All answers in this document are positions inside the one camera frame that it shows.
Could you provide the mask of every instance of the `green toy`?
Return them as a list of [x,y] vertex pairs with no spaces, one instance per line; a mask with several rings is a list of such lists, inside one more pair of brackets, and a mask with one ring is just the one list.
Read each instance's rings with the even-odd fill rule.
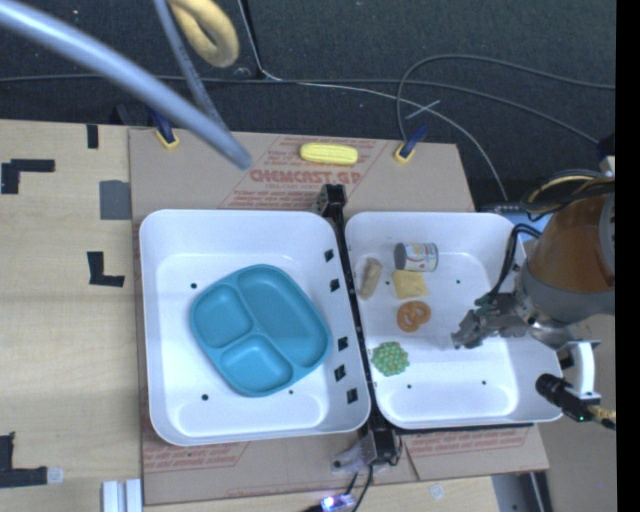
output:
[[397,341],[382,343],[373,350],[371,362],[385,377],[398,375],[409,366],[409,356]]

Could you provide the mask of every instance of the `blue clip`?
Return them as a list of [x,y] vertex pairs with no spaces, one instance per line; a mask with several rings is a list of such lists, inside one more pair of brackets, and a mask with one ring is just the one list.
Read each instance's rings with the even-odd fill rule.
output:
[[180,139],[178,139],[177,135],[173,133],[173,128],[171,127],[169,120],[160,114],[160,112],[157,112],[148,105],[145,105],[145,108],[147,109],[149,116],[151,116],[153,124],[156,125],[156,136],[162,145],[166,149],[173,149],[180,144]]
[[415,153],[414,148],[418,142],[421,142],[424,139],[424,136],[427,133],[427,127],[425,125],[421,125],[415,132],[411,134],[409,140],[405,144],[402,144],[398,147],[395,154],[393,155],[396,162],[400,164],[406,164]]

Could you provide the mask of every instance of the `black fabric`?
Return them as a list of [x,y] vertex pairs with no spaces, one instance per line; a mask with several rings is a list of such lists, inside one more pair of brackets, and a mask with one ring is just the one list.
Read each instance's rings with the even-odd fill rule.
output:
[[[151,2],[72,3],[31,0],[93,34],[147,70],[179,75]],[[241,56],[203,77],[260,77],[236,0],[219,0],[236,26]],[[574,79],[614,84],[617,5],[610,0],[245,0],[264,69],[285,79],[398,80],[416,61],[444,54],[491,57]],[[0,32],[0,76],[79,73],[73,64],[13,34]],[[575,127],[587,138],[530,112],[445,87],[408,85],[405,97],[427,105],[472,135],[492,161],[509,199],[540,177],[597,169],[597,141],[615,133],[615,92],[533,76],[488,63],[440,60],[412,79],[474,89],[522,104]],[[170,82],[189,96],[181,82]],[[395,84],[353,84],[395,95]],[[209,84],[227,125],[236,131],[400,139],[391,99],[301,85]],[[3,118],[108,123],[116,105],[147,124],[134,98],[104,80],[0,82]],[[412,107],[403,107],[403,115]],[[426,142],[457,144],[476,206],[503,201],[484,157],[461,130],[423,113]]]

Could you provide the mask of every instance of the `yellow object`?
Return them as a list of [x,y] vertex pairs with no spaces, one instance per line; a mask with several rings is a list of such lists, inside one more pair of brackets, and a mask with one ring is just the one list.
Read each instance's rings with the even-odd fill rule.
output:
[[300,157],[322,164],[353,165],[358,161],[358,150],[343,144],[308,142],[300,146]]
[[156,130],[156,137],[158,137],[160,144],[162,144],[164,148],[168,150],[175,149],[176,147],[178,147],[178,144],[180,144],[180,139],[175,133],[173,134],[173,138],[175,139],[173,142],[167,142],[167,140],[162,136],[162,134],[158,130]]
[[224,68],[240,53],[236,30],[211,0],[167,0],[193,49],[212,66]]
[[406,157],[404,157],[400,154],[400,151],[402,151],[403,147],[404,147],[404,144],[400,144],[398,146],[398,149],[396,149],[396,152],[393,154],[393,159],[402,165],[406,164],[409,160],[411,160],[413,158],[413,155],[416,152],[415,149],[412,149],[411,152]]
[[429,289],[427,288],[427,283],[424,282],[422,272],[396,270],[391,275],[391,278],[399,299],[429,295]]

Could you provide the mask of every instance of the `wooden surface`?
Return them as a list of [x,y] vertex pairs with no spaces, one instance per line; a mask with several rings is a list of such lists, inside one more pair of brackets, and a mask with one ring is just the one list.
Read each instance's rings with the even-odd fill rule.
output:
[[[99,210],[101,181],[129,181],[127,130],[99,135],[88,149],[84,125],[0,121],[0,161],[56,161],[0,196],[0,435],[16,433],[14,467],[64,470],[61,484],[0,489],[2,511],[98,511],[103,481],[140,477],[131,222]],[[90,285],[88,251],[104,252],[124,287]],[[295,512],[321,497],[146,508]],[[490,477],[372,487],[361,510],[394,507],[498,511]]]

